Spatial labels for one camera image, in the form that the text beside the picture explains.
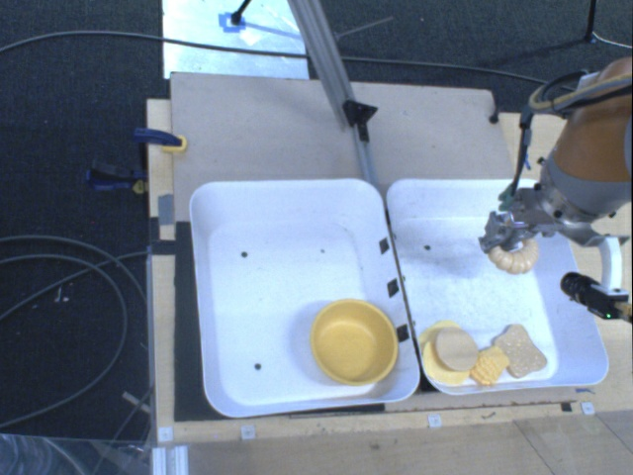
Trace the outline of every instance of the wire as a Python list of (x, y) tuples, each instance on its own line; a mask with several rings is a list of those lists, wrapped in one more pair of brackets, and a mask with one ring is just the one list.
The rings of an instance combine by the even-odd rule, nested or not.
[[(210, 44), (193, 43), (189, 41), (180, 41), (177, 39), (169, 39), (166, 37), (154, 36), (154, 35), (148, 35), (148, 34), (138, 34), (134, 32), (117, 32), (117, 31), (111, 31), (111, 30), (72, 30), (72, 31), (67, 31), (67, 32), (53, 32), (50, 34), (34, 36), (34, 37), (24, 39), (22, 41), (17, 41), (15, 43), (0, 47), (0, 54), (3, 52), (8, 52), (16, 48), (29, 46), (31, 44), (35, 44), (42, 41), (48, 41), (52, 39), (63, 39), (63, 38), (69, 38), (69, 37), (116, 37), (116, 38), (123, 38), (123, 39), (138, 39), (138, 40), (144, 40), (144, 41), (173, 44), (173, 45), (184, 46), (188, 48), (210, 49), (210, 50), (216, 50), (216, 51), (222, 51), (222, 52), (234, 52), (234, 53), (239, 53), (239, 54), (310, 59), (310, 56), (308, 54), (302, 54), (302, 53), (296, 53), (296, 52), (255, 50), (255, 49), (245, 49), (241, 47), (216, 46), (216, 45), (210, 45)], [(521, 81), (526, 81), (526, 82), (536, 83), (536, 84), (545, 83), (543, 79), (537, 79), (535, 77), (526, 76), (522, 74), (515, 74), (513, 72), (506, 72), (504, 70), (496, 70), (493, 68), (475, 67), (475, 66), (468, 66), (468, 65), (458, 65), (458, 64), (453, 64), (453, 63), (435, 63), (435, 62), (429, 62), (429, 61), (373, 58), (373, 57), (368, 57), (368, 56), (349, 56), (349, 55), (342, 56), (341, 60), (348, 63), (376, 63), (376, 64), (385, 64), (385, 65), (394, 65), (394, 66), (414, 66), (414, 67), (427, 67), (427, 68), (443, 68), (443, 69), (450, 69), (450, 70), (464, 70), (464, 71), (477, 72), (481, 74), (490, 74), (490, 75), (497, 75), (497, 76), (502, 76), (502, 77), (509, 77), (512, 79), (518, 79)]]
[(66, 462), (70, 466), (72, 466), (79, 475), (88, 475), (88, 471), (84, 468), (83, 463), (81, 463), (81, 461), (79, 461), (79, 459), (75, 458), (75, 456), (73, 456), (70, 452), (68, 452), (61, 445), (57, 444), (56, 441), (54, 441), (52, 439), (48, 439), (48, 438), (42, 438), (42, 440), (44, 442), (46, 442), (48, 445), (50, 445), (54, 450), (56, 450), (57, 453), (63, 459), (65, 459)]
[(547, 85), (541, 86), (530, 95), (529, 106), (534, 113), (559, 114), (562, 110), (571, 108), (575, 103), (587, 100), (592, 95), (609, 89), (626, 88), (631, 86), (633, 75), (621, 74), (603, 81), (578, 89), (572, 93), (562, 95), (552, 100), (543, 100), (542, 93)]
[(89, 249), (91, 251), (95, 251), (96, 253), (99, 253), (100, 255), (106, 257), (111, 262), (117, 264), (117, 267), (120, 268), (123, 272), (125, 272), (128, 275), (128, 277), (134, 283), (134, 285), (135, 285), (136, 289), (138, 290), (138, 293), (142, 297), (143, 301), (145, 303), (147, 302), (147, 298), (145, 297), (145, 293), (142, 290), (142, 286), (140, 285), (140, 283), (138, 283), (138, 280), (136, 280), (136, 277), (121, 262), (121, 260), (118, 259), (116, 256), (114, 256), (112, 253), (109, 253), (109, 252), (101, 249), (100, 247), (95, 246), (94, 244), (90, 244), (88, 242), (83, 242), (83, 241), (79, 241), (77, 239), (71, 239), (69, 237), (60, 237), (60, 236), (24, 235), (24, 236), (0, 237), (0, 244), (3, 243), (3, 242), (17, 242), (17, 241), (24, 241), (24, 240), (59, 242), (59, 243), (63, 243), (63, 244), (70, 244), (72, 246), (78, 246), (78, 247), (81, 247), (81, 248), (84, 248), (84, 249)]
[(543, 88), (541, 89), (541, 92), (539, 95), (539, 101), (548, 100), (550, 91), (556, 88), (556, 86), (563, 83), (573, 82), (573, 81), (578, 84), (578, 81), (581, 79), (581, 77), (585, 75), (589, 75), (589, 74), (590, 72), (588, 70), (577, 70), (576, 72), (570, 72), (569, 74), (564, 74), (560, 77), (557, 77), (556, 79), (552, 79), (551, 81), (548, 81), (545, 84), (545, 86), (543, 86)]
[(581, 107), (592, 106), (594, 104), (599, 104), (600, 102), (604, 102), (605, 100), (610, 100), (617, 97), (623, 97), (624, 95), (630, 95), (630, 93), (631, 93), (631, 87), (625, 86), (624, 88), (610, 91), (609, 93), (605, 93), (598, 97), (592, 97), (590, 99), (585, 99), (585, 100), (580, 100), (579, 102), (575, 102), (571, 106), (567, 107), (566, 111), (573, 111)]
[(609, 44), (610, 46), (618, 46), (619, 48), (625, 48), (625, 49), (633, 49), (633, 46), (628, 45), (628, 44), (623, 44), (623, 43), (617, 43), (616, 41), (610, 41), (609, 39), (605, 39), (601, 36), (599, 36), (596, 32), (593, 32), (593, 34), (591, 34), (591, 36), (596, 39), (597, 41), (604, 43), (604, 44)]
[[(136, 251), (134, 253), (127, 253), (125, 255), (121, 255), (121, 256), (117, 257), (117, 259), (118, 260), (124, 260), (124, 259), (128, 259), (128, 258), (140, 257), (140, 256), (145, 256), (145, 255), (147, 255), (146, 251)], [(100, 262), (100, 263), (95, 264), (95, 265), (97, 267), (103, 267), (103, 266), (111, 264), (111, 263), (112, 263), (111, 260), (105, 260), (105, 261)], [(23, 306), (28, 305), (32, 301), (35, 301), (39, 296), (42, 296), (46, 292), (49, 292), (49, 291), (51, 291), (51, 290), (53, 290), (53, 289), (65, 284), (65, 283), (68, 283), (71, 280), (74, 280), (76, 278), (79, 278), (80, 276), (83, 276), (84, 274), (89, 273), (91, 270), (92, 269), (84, 269), (83, 271), (78, 271), (78, 272), (76, 272), (74, 274), (66, 276), (65, 278), (62, 278), (61, 280), (58, 280), (58, 281), (56, 281), (54, 283), (51, 283), (50, 285), (44, 287), (43, 289), (39, 290), (35, 294), (29, 296), (27, 299), (24, 299), (24, 300), (20, 301), (17, 305), (13, 306), (12, 308), (9, 308), (9, 310), (7, 310), (2, 315), (0, 315), (0, 322), (4, 321), (7, 317), (9, 317), (11, 314), (16, 312), (17, 310), (19, 310)]]
[(88, 262), (87, 260), (83, 260), (81, 258), (71, 257), (68, 255), (55, 255), (55, 254), (42, 253), (42, 254), (35, 254), (35, 255), (19, 255), (15, 257), (5, 258), (3, 260), (0, 260), (0, 266), (5, 265), (5, 264), (10, 264), (13, 262), (20, 262), (24, 260), (41, 260), (41, 259), (65, 260), (67, 262), (73, 262), (76, 264), (84, 265), (84, 266), (90, 267), (93, 271), (97, 272), (104, 280), (106, 280), (108, 284), (115, 291), (117, 295), (117, 299), (119, 300), (119, 304), (121, 306), (121, 314), (122, 314), (122, 322), (123, 322), (123, 325), (121, 328), (121, 337), (119, 339), (119, 344), (117, 346), (115, 354), (110, 360), (110, 362), (106, 365), (105, 369), (103, 369), (101, 373), (99, 373), (99, 375), (97, 375), (93, 380), (91, 380), (86, 386), (82, 387), (81, 389), (71, 394), (70, 396), (64, 399), (61, 399), (57, 401), (56, 403), (53, 403), (52, 405), (48, 405), (47, 407), (41, 408), (34, 412), (30, 412), (28, 414), (24, 414), (22, 416), (16, 417), (10, 421), (1, 423), (0, 429), (7, 428), (17, 423), (22, 423), (23, 421), (27, 421), (28, 419), (32, 419), (34, 417), (38, 417), (43, 414), (47, 414), (48, 412), (52, 410), (56, 410), (59, 407), (62, 407), (63, 405), (66, 405), (67, 403), (70, 403), (71, 401), (87, 393), (95, 385), (97, 385), (101, 380), (103, 380), (103, 378), (110, 372), (112, 367), (115, 365), (115, 363), (119, 359), (119, 356), (123, 352), (123, 347), (126, 343), (126, 338), (128, 336), (128, 305), (126, 304), (126, 300), (123, 297), (123, 294), (121, 293), (121, 289), (119, 288), (117, 283), (108, 275), (108, 273), (106, 273), (105, 271), (97, 267), (96, 265), (92, 264), (91, 262)]
[[(119, 436), (121, 436), (121, 433), (125, 430), (125, 428), (128, 426), (128, 424), (130, 423), (130, 421), (132, 420), (132, 418), (136, 415), (136, 413), (142, 408), (142, 406), (144, 405), (145, 401), (147, 401), (147, 399), (149, 398), (149, 396), (151, 396), (151, 393), (154, 389), (153, 384), (149, 386), (149, 388), (147, 389), (147, 391), (145, 392), (145, 394), (142, 395), (142, 397), (138, 400), (138, 403), (135, 404), (135, 406), (130, 410), (130, 413), (128, 414), (128, 416), (124, 419), (124, 421), (121, 423), (121, 425), (119, 426), (119, 428), (117, 429), (117, 432), (115, 432), (115, 435), (108, 441), (107, 445), (105, 446), (105, 448), (111, 448), (112, 445), (114, 444), (115, 441), (117, 441), (119, 439)], [(91, 475), (96, 475), (99, 471), (99, 469), (101, 468), (101, 465), (103, 464), (103, 462), (105, 461), (106, 456), (105, 454), (102, 454), (99, 457), (99, 461), (97, 461), (97, 463), (95, 464), (95, 467), (92, 469), (92, 471), (90, 472)]]

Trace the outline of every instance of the round cracker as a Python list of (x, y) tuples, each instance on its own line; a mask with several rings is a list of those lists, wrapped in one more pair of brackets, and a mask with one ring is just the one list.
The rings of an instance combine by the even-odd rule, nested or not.
[(477, 363), (479, 349), (467, 332), (457, 328), (444, 328), (435, 337), (435, 353), (447, 368), (470, 371)]
[(440, 384), (460, 385), (468, 378), (468, 371), (453, 371), (441, 363), (435, 353), (433, 343), (427, 343), (422, 351), (422, 365), (424, 373), (431, 380)]
[(453, 321), (439, 321), (433, 324), (430, 328), (427, 328), (420, 336), (418, 336), (417, 342), (420, 346), (424, 346), (428, 341), (434, 341), (435, 336), (444, 328), (460, 329), (460, 327)]

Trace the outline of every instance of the blue clamp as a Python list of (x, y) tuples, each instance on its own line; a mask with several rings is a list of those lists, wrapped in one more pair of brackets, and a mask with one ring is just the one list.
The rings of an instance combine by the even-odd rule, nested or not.
[(146, 191), (146, 180), (147, 173), (143, 170), (124, 169), (97, 160), (86, 171), (86, 182), (98, 192), (127, 189), (142, 194)]
[(153, 129), (135, 129), (133, 140), (135, 143), (160, 144), (163, 151), (172, 153), (187, 149), (187, 140), (184, 136), (176, 137), (173, 134)]

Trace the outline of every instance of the bread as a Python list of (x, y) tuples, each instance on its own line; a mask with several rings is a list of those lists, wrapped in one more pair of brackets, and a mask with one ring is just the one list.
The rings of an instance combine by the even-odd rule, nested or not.
[(507, 372), (514, 378), (522, 378), (547, 365), (547, 358), (536, 347), (525, 327), (520, 324), (509, 326), (495, 339), (494, 346), (507, 355)]

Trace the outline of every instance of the yellow plate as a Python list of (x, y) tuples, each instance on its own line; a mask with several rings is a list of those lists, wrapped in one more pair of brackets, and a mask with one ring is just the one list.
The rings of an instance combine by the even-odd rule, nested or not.
[(387, 315), (357, 299), (325, 306), (316, 315), (310, 345), (320, 369), (347, 385), (382, 380), (398, 358), (396, 330)]

